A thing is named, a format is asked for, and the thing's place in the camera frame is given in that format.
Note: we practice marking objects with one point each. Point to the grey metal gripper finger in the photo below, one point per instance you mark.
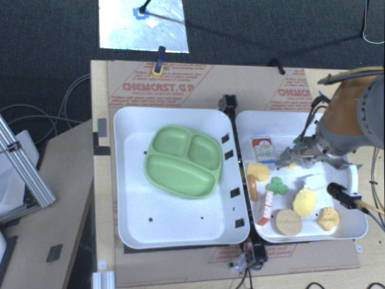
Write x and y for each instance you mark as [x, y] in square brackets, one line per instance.
[284, 158]
[302, 161]

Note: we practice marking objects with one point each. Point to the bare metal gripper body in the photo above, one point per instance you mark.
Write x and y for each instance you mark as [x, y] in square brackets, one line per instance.
[319, 153]

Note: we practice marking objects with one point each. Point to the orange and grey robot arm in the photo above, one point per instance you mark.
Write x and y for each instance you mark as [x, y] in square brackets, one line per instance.
[346, 110]

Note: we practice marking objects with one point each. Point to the small yellow toy piece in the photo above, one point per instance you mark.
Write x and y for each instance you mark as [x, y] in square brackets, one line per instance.
[290, 165]

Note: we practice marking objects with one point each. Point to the red and white carton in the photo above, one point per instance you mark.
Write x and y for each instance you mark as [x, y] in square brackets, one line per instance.
[263, 149]

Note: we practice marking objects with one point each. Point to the green toy broccoli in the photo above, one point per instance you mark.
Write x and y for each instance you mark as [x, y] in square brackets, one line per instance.
[277, 187]

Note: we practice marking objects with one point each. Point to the white plastic tray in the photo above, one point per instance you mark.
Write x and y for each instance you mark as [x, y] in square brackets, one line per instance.
[168, 218]
[279, 125]

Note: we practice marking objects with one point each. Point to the yellow toy lemon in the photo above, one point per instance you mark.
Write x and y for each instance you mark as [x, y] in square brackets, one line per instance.
[304, 203]

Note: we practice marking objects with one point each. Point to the thin black rod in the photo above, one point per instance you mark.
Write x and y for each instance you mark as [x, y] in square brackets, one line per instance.
[240, 161]

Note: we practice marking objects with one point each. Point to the red and white slim packet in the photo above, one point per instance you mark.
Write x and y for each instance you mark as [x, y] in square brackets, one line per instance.
[266, 206]

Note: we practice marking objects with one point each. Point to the round beige biscuit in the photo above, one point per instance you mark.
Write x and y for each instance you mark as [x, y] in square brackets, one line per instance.
[288, 222]

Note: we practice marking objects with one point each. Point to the yellow toy waffle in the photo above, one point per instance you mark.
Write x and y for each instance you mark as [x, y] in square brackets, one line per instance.
[328, 219]

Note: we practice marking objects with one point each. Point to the brown cardboard board red print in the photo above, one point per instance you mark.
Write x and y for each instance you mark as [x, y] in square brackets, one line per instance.
[240, 83]

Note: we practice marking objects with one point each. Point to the green divided plate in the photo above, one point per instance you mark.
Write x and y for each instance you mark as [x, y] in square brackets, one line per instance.
[180, 167]

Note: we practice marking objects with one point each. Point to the black cylinder on white bracket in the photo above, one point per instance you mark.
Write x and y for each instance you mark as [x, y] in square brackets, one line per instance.
[340, 193]

